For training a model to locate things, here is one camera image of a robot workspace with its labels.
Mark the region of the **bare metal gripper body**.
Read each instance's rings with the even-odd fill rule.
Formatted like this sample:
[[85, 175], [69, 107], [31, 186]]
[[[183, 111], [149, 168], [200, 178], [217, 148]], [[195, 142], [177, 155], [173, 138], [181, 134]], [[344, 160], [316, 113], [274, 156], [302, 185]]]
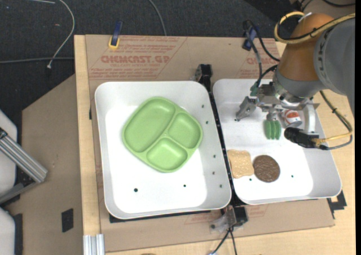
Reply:
[[308, 102], [307, 98], [294, 96], [281, 85], [268, 83], [257, 90], [256, 106], [263, 112], [281, 109], [302, 109], [301, 105]]

